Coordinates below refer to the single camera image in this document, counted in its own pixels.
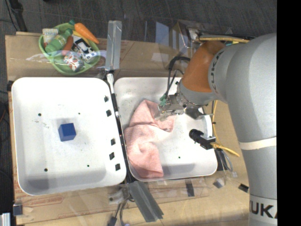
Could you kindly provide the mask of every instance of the pink towel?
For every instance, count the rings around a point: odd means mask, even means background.
[[[153,142],[166,136],[174,128],[175,116],[169,116],[165,121],[154,119],[157,105],[143,100],[124,131],[128,158],[142,178],[163,177],[159,151]]]

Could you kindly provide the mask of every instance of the cardboard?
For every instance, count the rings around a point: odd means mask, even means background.
[[[44,58],[38,47],[40,34],[18,32],[16,36],[7,35],[6,61],[8,81],[22,77],[61,77],[62,75]],[[106,39],[99,39],[100,50],[106,50]],[[122,77],[166,77],[168,63],[179,51],[157,43],[122,41],[120,70],[115,79]],[[97,66],[104,66],[100,61]],[[97,77],[99,70],[90,69],[83,77]],[[176,64],[185,69],[185,63]],[[106,188],[94,188],[62,194],[30,196],[24,193],[17,181],[16,151],[11,93],[8,93],[11,146],[14,170],[15,204],[23,206],[23,214],[16,217],[17,225],[107,225],[111,215],[115,214],[116,201],[110,196],[119,192],[122,185]],[[225,146],[240,153],[238,142],[230,120],[226,104],[220,102],[216,112],[216,129]],[[164,225],[209,223],[219,221],[242,220],[248,217],[249,194],[238,189],[240,183],[248,185],[246,168],[242,155],[230,156],[237,176],[227,173],[215,173],[210,177],[190,179],[195,196],[188,197],[185,180],[148,183],[150,192],[164,212]],[[213,185],[217,178],[225,178],[225,187]],[[129,202],[124,210],[124,221],[130,224],[145,223],[135,203]],[[160,221],[149,225],[162,225]]]

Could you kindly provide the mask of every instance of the green basket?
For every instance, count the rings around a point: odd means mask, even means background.
[[[64,33],[67,28],[70,28],[74,30],[74,26],[65,23],[65,24],[60,24],[58,26],[55,26],[54,28],[57,28],[59,30],[59,33]],[[89,40],[91,48],[96,52],[99,51],[98,46],[91,40]],[[44,49],[44,39],[43,35],[40,36],[39,38],[39,48],[43,52],[44,56],[50,61],[50,63],[53,65],[53,67],[60,72],[63,75],[67,76],[75,76],[77,74],[83,73],[87,71],[88,69],[92,68],[94,65],[96,65],[100,59],[100,55],[97,55],[90,63],[87,63],[84,61],[84,68],[78,72],[74,72],[65,62],[64,62],[64,56],[62,55],[61,52],[56,52],[55,55],[50,55],[48,54],[45,49]]]

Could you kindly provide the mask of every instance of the green bottle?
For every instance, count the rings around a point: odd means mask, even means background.
[[[67,28],[64,33],[56,35],[53,40],[46,45],[45,51],[47,53],[53,53],[61,50],[67,43],[67,38],[72,34],[72,29]]]

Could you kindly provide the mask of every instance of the gray carpet floor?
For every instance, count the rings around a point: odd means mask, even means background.
[[[41,33],[75,19],[99,38],[106,38],[109,20],[121,20],[122,39],[155,42],[156,26],[178,19],[230,27],[234,34],[260,36],[277,32],[277,0],[19,0],[29,32]],[[5,0],[0,0],[0,101],[6,103],[5,35],[15,34]],[[9,126],[0,123],[0,214],[11,210],[12,167]]]

